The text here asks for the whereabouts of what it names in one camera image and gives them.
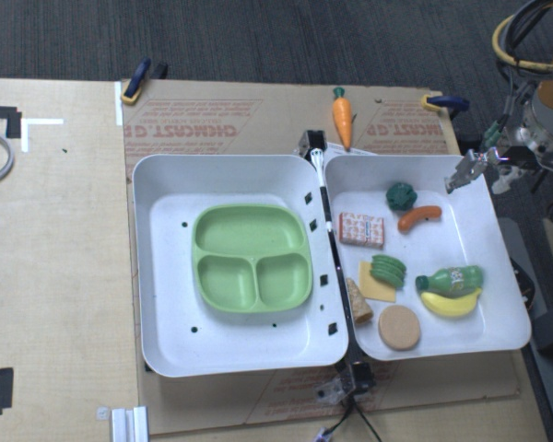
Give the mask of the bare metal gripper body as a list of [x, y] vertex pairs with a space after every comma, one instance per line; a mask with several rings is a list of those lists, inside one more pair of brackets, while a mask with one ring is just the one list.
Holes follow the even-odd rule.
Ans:
[[553, 172], [553, 109], [542, 102], [527, 102], [522, 120], [502, 131], [498, 149], [511, 165]]

